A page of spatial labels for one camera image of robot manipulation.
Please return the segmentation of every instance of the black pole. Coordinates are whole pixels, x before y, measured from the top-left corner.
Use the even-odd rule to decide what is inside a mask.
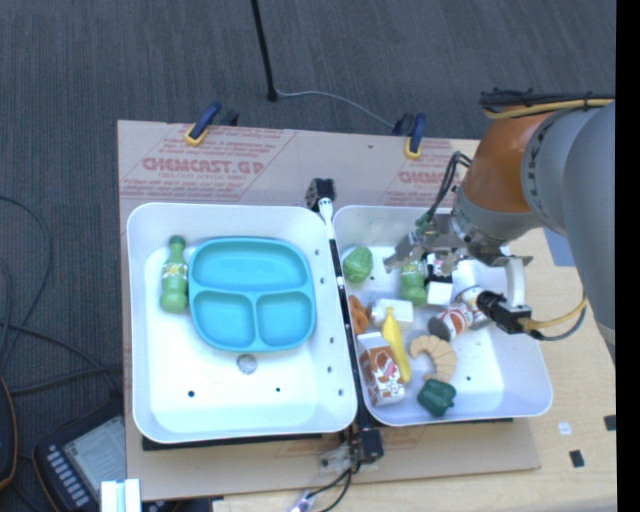
[[[253,8],[253,19],[256,22],[256,30],[258,32],[258,41],[260,42],[260,51],[262,52],[262,62],[264,63],[264,70],[267,74],[267,86],[269,91],[267,92],[267,99],[269,101],[276,101],[278,99],[278,93],[273,86],[273,76],[271,74],[271,63],[269,62],[269,52],[267,51],[267,42],[264,38],[264,28],[262,27],[262,18],[260,17],[260,8],[258,7],[258,0],[251,0],[251,7]]]

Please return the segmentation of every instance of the cardboard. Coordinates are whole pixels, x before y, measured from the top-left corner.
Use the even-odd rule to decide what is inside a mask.
[[[436,197],[454,151],[477,141],[424,139],[417,160],[404,138],[214,126],[198,147],[189,124],[119,121],[120,233],[127,477],[144,500],[307,488],[323,474],[319,457],[335,434],[297,440],[144,450],[131,413],[131,312],[125,226],[147,202],[304,205],[314,178],[332,178],[336,210],[349,204],[418,206]],[[442,206],[450,206],[451,197]],[[355,483],[505,472],[540,465],[528,420],[381,429],[385,455]]]

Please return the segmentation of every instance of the green pepper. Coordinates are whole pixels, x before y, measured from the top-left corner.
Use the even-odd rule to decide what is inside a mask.
[[[373,269],[373,255],[371,250],[359,245],[351,251],[342,262],[342,273],[347,281],[361,283]]]
[[[429,379],[418,393],[418,402],[434,416],[442,416],[453,407],[456,388],[438,379]]]

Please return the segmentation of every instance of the table surface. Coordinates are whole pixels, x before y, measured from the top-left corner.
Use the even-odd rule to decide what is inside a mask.
[[[538,320],[557,318],[579,303],[582,288],[573,267],[557,267],[544,232],[536,229],[510,245],[512,254],[532,255],[526,269],[527,303]],[[530,418],[539,469],[411,481],[352,485],[341,511],[430,510],[617,510],[615,365],[590,311],[581,328],[559,342],[542,342],[554,399],[542,416]],[[582,459],[575,465],[572,454]],[[328,506],[339,494],[318,496]],[[299,491],[225,496],[215,512],[290,510]]]
[[[179,141],[167,138],[169,128],[171,127],[163,123],[125,122],[120,126],[120,200],[123,240],[125,240],[124,221],[128,213],[137,204],[149,201],[142,196],[132,199],[131,196],[135,196],[136,190],[130,188],[131,183],[136,186],[143,183],[147,188],[159,183],[159,180],[151,181],[147,178],[147,174],[152,175],[157,170],[143,168],[146,162],[145,157],[153,156],[153,153],[149,152],[159,147],[158,140],[170,141],[173,144],[172,152],[175,152],[175,148],[179,145]],[[216,140],[224,141],[227,137],[229,144],[234,144],[236,147],[237,142],[234,137],[238,134],[244,135],[250,129],[242,129],[237,133],[233,129],[225,130],[224,133],[221,131],[216,134],[218,137]],[[471,155],[477,144],[477,141],[427,141],[430,144],[431,153],[427,152],[422,161],[415,164],[417,167],[411,168],[403,160],[401,151],[396,148],[402,145],[402,141],[398,138],[260,130],[259,133],[250,133],[253,136],[252,148],[256,146],[253,141],[256,140],[257,135],[263,136],[265,132],[269,132],[268,136],[275,134],[280,137],[280,145],[275,143],[265,145],[264,148],[265,151],[271,150],[277,155],[277,165],[289,166],[292,179],[306,180],[306,177],[300,177],[305,169],[307,174],[313,173],[318,176],[332,175],[331,172],[335,172],[335,169],[341,166],[357,169],[358,164],[362,167],[363,160],[366,163],[364,167],[367,172],[388,173],[385,179],[388,179],[389,185],[386,195],[383,194],[380,199],[382,202],[379,204],[388,204],[388,201],[395,200],[400,194],[402,200],[409,200],[413,194],[410,189],[415,185],[414,182],[403,183],[403,176],[413,177],[414,169],[417,169],[416,172],[431,172],[430,169],[433,167],[428,166],[446,163],[446,155],[450,154],[452,147],[460,146],[468,155]],[[359,144],[355,149],[354,141]],[[265,168],[272,162],[266,157],[263,160],[264,165],[260,165]],[[277,181],[271,182],[270,179],[266,173],[261,174],[259,181],[248,182],[247,189],[241,191],[239,197],[253,198],[254,202],[260,202],[264,192],[273,188],[271,183]],[[228,186],[235,182],[224,183]],[[380,191],[376,187],[372,187],[369,191],[371,198],[365,197],[358,191],[351,193],[346,190],[347,188],[348,186],[341,190],[346,192],[341,197],[347,204],[357,204],[353,201],[358,199],[367,199],[375,204],[380,196]],[[156,195],[150,197],[157,200],[159,189],[152,192]],[[414,200],[425,204],[424,201],[428,200],[428,196],[424,195],[425,192],[422,194]],[[533,261],[526,267],[526,299],[533,309],[533,317],[536,320],[549,320],[562,316],[580,302],[582,287],[575,268],[554,264],[542,229],[532,230],[510,244],[510,251],[517,256],[533,256]],[[126,342],[127,338],[130,338],[127,329],[131,319],[126,295],[125,286],[123,287],[125,379],[130,389],[128,380],[131,373],[130,347],[127,347]],[[562,324],[549,328],[545,330],[545,334],[553,335],[563,332],[570,327],[571,322],[568,323],[569,325]],[[358,483],[356,476],[354,484],[350,486],[336,508],[342,511],[366,509],[370,512],[615,510],[617,508],[615,365],[596,328],[590,310],[587,310],[584,322],[576,333],[562,341],[541,342],[541,350],[553,387],[554,398],[550,409],[545,414],[526,420],[538,452],[538,468],[375,483]],[[614,428],[607,426],[605,421],[607,418],[613,418]],[[128,428],[135,428],[131,421],[128,423]],[[133,452],[139,450],[137,440],[132,440],[130,437],[128,435],[128,466],[136,458]],[[160,460],[159,454],[158,458],[151,457],[148,463],[153,466],[158,460]],[[144,487],[144,475],[141,475],[141,479]],[[340,489],[336,488],[318,495],[314,510],[329,506],[339,492]],[[215,512],[289,511],[300,495],[299,489],[226,494],[224,499],[213,502],[213,508]]]

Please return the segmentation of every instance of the blue divided plate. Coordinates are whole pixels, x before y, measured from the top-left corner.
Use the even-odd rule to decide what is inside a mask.
[[[297,248],[271,238],[201,244],[189,262],[189,306],[200,337],[222,350],[287,350],[315,328],[309,264]]]

